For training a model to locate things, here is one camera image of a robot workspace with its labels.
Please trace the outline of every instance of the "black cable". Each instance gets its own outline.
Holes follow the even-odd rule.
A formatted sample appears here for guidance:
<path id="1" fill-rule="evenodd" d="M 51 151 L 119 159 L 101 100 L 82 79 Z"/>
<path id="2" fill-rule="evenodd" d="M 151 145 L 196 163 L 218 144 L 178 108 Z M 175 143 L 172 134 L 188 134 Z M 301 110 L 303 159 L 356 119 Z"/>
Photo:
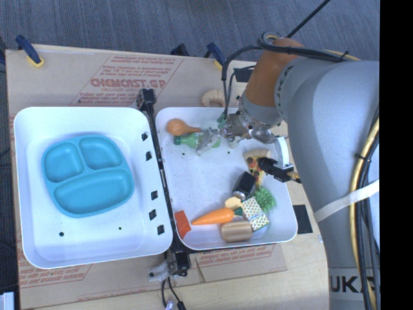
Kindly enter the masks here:
<path id="1" fill-rule="evenodd" d="M 308 15 L 304 21 L 302 21 L 298 26 L 293 29 L 287 36 L 287 38 L 291 38 L 300 28 L 302 28 L 310 19 L 312 19 L 330 0 L 324 0 L 310 15 Z"/>
<path id="2" fill-rule="evenodd" d="M 379 144 L 379 132 L 376 134 L 376 137 L 374 138 L 374 141 L 372 143 L 372 146 L 366 156 L 365 162 L 363 164 L 363 168 L 360 172 L 360 177 L 359 177 L 359 183 L 358 187 L 364 187 L 368 183 L 368 171 L 370 167 L 370 161 L 372 159 L 372 156 L 374 154 L 374 151 L 376 150 L 377 146 Z M 368 231 L 368 244 L 370 247 L 370 257 L 371 257 L 371 262 L 372 262 L 372 270 L 373 270 L 373 283 L 374 283 L 374 292 L 376 295 L 376 303 L 377 303 L 377 309 L 380 309 L 381 305 L 381 295 L 380 295 L 380 271 L 379 271 L 379 249 L 376 243 L 376 240 L 374 238 L 374 230 L 373 230 L 373 224 L 372 224 L 372 215 L 371 215 L 371 208 L 370 208 L 370 199 L 367 198 L 361 202 L 358 203 L 360 209 L 364 209 L 363 213 L 365 215 L 365 224 L 367 227 Z"/>
<path id="3" fill-rule="evenodd" d="M 180 302 L 181 300 L 178 298 L 178 296 L 176 295 L 174 289 L 172 288 L 172 284 L 170 283 L 170 277 L 168 277 L 168 285 L 169 285 L 170 291 L 171 291 L 172 294 L 175 296 L 176 300 L 177 300 L 178 302 Z"/>
<path id="4" fill-rule="evenodd" d="M 244 71 L 244 70 L 248 70 L 248 69 L 251 69 L 251 68 L 254 68 L 254 67 L 255 67 L 255 65 L 249 65 L 247 67 L 240 68 L 237 71 Z M 234 79 L 235 74 L 236 74 L 236 72 L 234 71 L 232 73 L 231 77 L 230 77 L 230 83 L 228 85 L 228 100 L 227 100 L 227 98 L 225 98 L 225 105 L 228 105 L 228 106 L 229 106 L 229 103 L 230 103 L 230 100 L 231 100 L 232 80 Z"/>
<path id="5" fill-rule="evenodd" d="M 376 137 L 373 141 L 372 146 L 369 148 L 369 151 L 364 158 L 363 165 L 361 167 L 361 172 L 358 178 L 358 189 L 364 187 L 368 183 L 368 171 L 370 168 L 370 162 L 371 158 L 373 156 L 373 153 L 375 149 L 377 148 L 379 143 L 379 134 L 376 134 Z M 360 278 L 361 278 L 361 286 L 363 290 L 363 300 L 365 304 L 365 308 L 367 310 L 372 309 L 372 304 L 371 304 L 371 299 L 370 295 L 368 293 L 368 278 L 367 278 L 367 268 L 366 268 L 366 262 L 365 262 L 365 250 L 364 250 L 364 243 L 363 243 L 363 226 L 362 226 L 362 217 L 363 214 L 366 216 L 365 223 L 366 223 L 366 228 L 368 232 L 368 245 L 370 247 L 370 255 L 372 257 L 372 267 L 373 267 L 373 277 L 374 277 L 374 284 L 376 286 L 376 304 L 379 304 L 379 298 L 377 298 L 377 293 L 378 293 L 378 263 L 377 263 L 377 258 L 376 258 L 376 244 L 374 243 L 374 235 L 373 235 L 373 230 L 372 230 L 372 225 L 370 223 L 372 222 L 371 218 L 371 212 L 367 212 L 366 210 L 363 210 L 364 203 L 369 202 L 370 198 L 364 199 L 363 201 L 359 201 L 356 204 L 356 240 L 357 240 L 357 245 L 358 245 L 358 261 L 359 261 L 359 269 L 360 269 Z"/>
<path id="6" fill-rule="evenodd" d="M 167 279 L 163 280 L 163 281 L 162 281 L 162 285 L 161 285 L 161 290 L 162 290 L 162 303 L 163 303 L 163 306 L 164 306 L 164 307 L 167 306 L 167 302 L 166 302 L 166 300 L 165 300 L 165 283 L 166 283 L 167 280 L 168 280 L 169 288 L 170 288 L 172 294 L 175 296 L 175 298 L 176 298 L 176 300 L 177 300 L 177 308 L 178 308 L 179 310 L 186 310 L 184 303 L 179 299 L 178 295 L 176 295 L 174 289 L 172 288 L 172 284 L 171 284 L 171 282 L 170 282 L 170 277 L 168 277 Z"/>
<path id="7" fill-rule="evenodd" d="M 363 301 L 366 310 L 372 310 L 370 296 L 368 295 L 368 279 L 365 261 L 365 250 L 363 244 L 363 231 L 361 228 L 361 202 L 356 203 L 356 226 L 357 226 L 357 254 L 359 261 L 361 289 L 363 290 Z"/>
<path id="8" fill-rule="evenodd" d="M 166 283 L 166 279 L 162 281 L 161 284 L 161 290 L 162 290 L 162 304 L 164 307 L 166 307 L 166 300 L 165 300 L 165 283 Z"/>
<path id="9" fill-rule="evenodd" d="M 229 64 L 238 56 L 240 56 L 242 53 L 248 52 L 249 50 L 261 50 L 261 47 L 258 46 L 245 46 L 243 48 L 240 48 L 236 52 L 232 53 L 223 63 L 222 65 L 222 73 L 221 73 L 221 80 L 223 82 L 223 89 L 224 89 L 224 98 L 225 98 L 225 109 L 224 109 L 224 118 L 227 118 L 228 115 L 228 106 L 229 106 L 229 97 L 227 94 L 227 72 L 228 72 L 228 66 Z"/>
<path id="10" fill-rule="evenodd" d="M 276 53 L 294 54 L 298 56 L 309 57 L 311 59 L 322 59 L 324 61 L 330 61 L 330 62 L 336 62 L 336 63 L 343 62 L 343 61 L 350 61 L 350 58 L 345 56 L 346 54 L 342 56 L 338 56 L 335 53 L 328 52 L 326 50 L 314 49 L 314 48 L 277 46 L 272 43 L 269 43 L 266 40 L 265 36 L 267 35 L 268 33 L 265 32 L 257 40 L 258 46 L 261 47 L 263 50 L 270 50 Z"/>

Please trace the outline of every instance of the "patterned box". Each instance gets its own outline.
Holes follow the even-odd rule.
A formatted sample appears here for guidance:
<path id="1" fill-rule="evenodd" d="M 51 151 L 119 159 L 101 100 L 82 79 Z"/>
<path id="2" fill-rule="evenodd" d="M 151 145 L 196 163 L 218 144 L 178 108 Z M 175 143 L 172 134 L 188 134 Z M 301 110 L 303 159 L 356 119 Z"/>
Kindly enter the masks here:
<path id="1" fill-rule="evenodd" d="M 270 223 L 265 212 L 261 209 L 254 197 L 242 201 L 241 205 L 243 207 L 243 215 L 251 223 L 253 231 L 256 231 Z"/>

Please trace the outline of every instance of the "white strap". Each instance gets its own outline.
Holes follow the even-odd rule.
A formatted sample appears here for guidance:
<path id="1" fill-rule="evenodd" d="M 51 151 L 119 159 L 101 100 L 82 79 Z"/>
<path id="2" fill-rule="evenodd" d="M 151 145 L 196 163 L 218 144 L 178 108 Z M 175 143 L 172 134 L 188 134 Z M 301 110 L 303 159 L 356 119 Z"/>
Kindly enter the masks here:
<path id="1" fill-rule="evenodd" d="M 380 179 L 377 179 L 376 181 L 372 182 L 371 184 L 361 189 L 356 189 L 355 191 L 347 194 L 346 196 L 336 201 L 330 202 L 329 204 L 325 205 L 321 209 L 318 209 L 314 213 L 314 218 L 316 219 L 317 222 L 320 222 L 321 220 L 327 218 L 331 214 L 334 214 L 338 210 L 347 207 L 350 204 L 353 204 L 358 201 L 371 197 L 372 195 L 374 195 L 380 190 L 379 181 Z"/>

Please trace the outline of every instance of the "white tray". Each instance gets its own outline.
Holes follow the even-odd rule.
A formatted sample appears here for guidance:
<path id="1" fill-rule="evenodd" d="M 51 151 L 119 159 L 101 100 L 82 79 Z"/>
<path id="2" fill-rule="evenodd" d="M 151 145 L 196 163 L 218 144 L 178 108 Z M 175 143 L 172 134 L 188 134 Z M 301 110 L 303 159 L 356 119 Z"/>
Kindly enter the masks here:
<path id="1" fill-rule="evenodd" d="M 222 108 L 165 108 L 156 116 L 166 182 L 174 212 L 184 210 L 189 222 L 202 214 L 224 206 L 232 196 L 232 189 L 239 176 L 248 171 L 243 153 L 268 148 L 276 159 L 274 145 L 264 145 L 254 139 L 243 140 L 232 149 L 225 140 L 218 148 L 212 148 L 198 156 L 195 149 L 186 145 L 174 145 L 173 136 L 166 131 L 172 118 L 180 118 L 192 127 L 217 128 L 217 118 Z M 276 199 L 276 206 L 268 214 L 270 224 L 254 232 L 247 242 L 227 243 L 222 239 L 220 225 L 193 226 L 181 239 L 184 245 L 197 251 L 248 245 L 287 242 L 297 234 L 294 214 L 287 185 L 272 176 L 265 176 L 262 186 Z"/>
<path id="2" fill-rule="evenodd" d="M 14 133 L 23 251 L 31 264 L 51 269 L 160 254 L 170 247 L 172 227 L 156 153 L 148 120 L 140 111 L 31 107 L 17 114 Z M 116 143 L 135 187 L 121 206 L 73 218 L 54 205 L 42 176 L 41 157 L 51 144 L 85 134 L 107 136 Z M 151 220 L 153 210 L 156 217 Z M 158 227 L 164 232 L 158 234 Z"/>

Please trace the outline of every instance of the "gray carpet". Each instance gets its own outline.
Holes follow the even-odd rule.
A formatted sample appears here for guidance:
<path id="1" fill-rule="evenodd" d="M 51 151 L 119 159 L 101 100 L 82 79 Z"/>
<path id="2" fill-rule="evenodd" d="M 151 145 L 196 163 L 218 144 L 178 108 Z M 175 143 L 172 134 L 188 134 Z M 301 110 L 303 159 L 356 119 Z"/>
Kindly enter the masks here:
<path id="1" fill-rule="evenodd" d="M 324 0 L 0 0 L 0 36 L 32 43 L 169 54 L 184 43 L 229 56 L 263 32 L 289 34 Z M 312 48 L 379 60 L 380 0 L 331 0 L 293 38 Z M 256 61 L 259 52 L 239 57 Z M 0 154 L 10 146 L 6 76 L 0 65 Z M 14 247 L 10 154 L 0 157 L 0 244 Z M 0 248 L 0 293 L 15 290 L 15 254 Z"/>

